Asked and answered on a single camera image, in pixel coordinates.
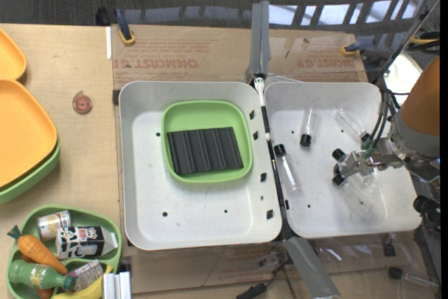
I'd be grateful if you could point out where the small clear vial black cap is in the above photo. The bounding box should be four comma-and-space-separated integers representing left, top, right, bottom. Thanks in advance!
299, 106, 318, 148

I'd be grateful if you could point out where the cow print milk carton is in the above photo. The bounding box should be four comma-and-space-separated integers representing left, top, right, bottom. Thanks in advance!
55, 225, 119, 260

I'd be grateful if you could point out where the green bottle yellow label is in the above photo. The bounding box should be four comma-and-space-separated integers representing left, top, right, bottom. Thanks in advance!
7, 258, 77, 292

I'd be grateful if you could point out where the pink carton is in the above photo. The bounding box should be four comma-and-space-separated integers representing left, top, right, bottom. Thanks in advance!
66, 258, 105, 292

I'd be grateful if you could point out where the green divided plate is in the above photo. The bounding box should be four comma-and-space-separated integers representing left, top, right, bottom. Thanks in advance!
6, 204, 123, 299

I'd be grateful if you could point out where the yellow banana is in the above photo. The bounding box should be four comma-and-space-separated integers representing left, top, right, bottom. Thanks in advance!
51, 264, 115, 299

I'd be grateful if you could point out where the thin black and white rod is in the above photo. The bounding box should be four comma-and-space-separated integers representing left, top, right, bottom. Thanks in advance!
253, 77, 292, 239

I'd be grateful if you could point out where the black ribbed plastic rack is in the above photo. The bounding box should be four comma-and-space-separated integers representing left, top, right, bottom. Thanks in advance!
166, 126, 245, 176

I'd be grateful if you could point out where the brown cardboard board red print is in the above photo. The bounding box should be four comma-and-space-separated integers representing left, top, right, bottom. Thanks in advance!
110, 23, 426, 295

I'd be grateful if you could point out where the small red and white can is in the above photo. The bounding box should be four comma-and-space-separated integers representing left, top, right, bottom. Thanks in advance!
36, 209, 74, 242

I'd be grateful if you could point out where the white plastic tray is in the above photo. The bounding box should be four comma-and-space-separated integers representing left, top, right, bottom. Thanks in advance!
118, 81, 284, 251
262, 81, 423, 240

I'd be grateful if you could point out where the black cylinder on white bracket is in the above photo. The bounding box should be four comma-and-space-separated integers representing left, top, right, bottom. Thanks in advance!
413, 195, 441, 225

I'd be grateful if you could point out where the clear plastic bottle black cap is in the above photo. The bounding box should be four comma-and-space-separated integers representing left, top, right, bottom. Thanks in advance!
273, 144, 302, 194
331, 172, 378, 215
388, 266, 439, 288
335, 108, 372, 144
331, 148, 379, 189

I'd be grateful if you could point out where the orange plate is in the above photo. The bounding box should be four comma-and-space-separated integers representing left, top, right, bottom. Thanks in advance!
0, 27, 28, 81
0, 78, 59, 189

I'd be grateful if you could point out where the orange carrot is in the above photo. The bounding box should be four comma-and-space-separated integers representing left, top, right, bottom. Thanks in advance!
6, 224, 69, 276

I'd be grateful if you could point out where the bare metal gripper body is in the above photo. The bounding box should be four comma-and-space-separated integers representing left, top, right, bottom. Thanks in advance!
354, 138, 409, 173

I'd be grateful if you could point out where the pink round slice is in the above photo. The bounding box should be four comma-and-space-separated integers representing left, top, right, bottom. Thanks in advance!
71, 90, 93, 115

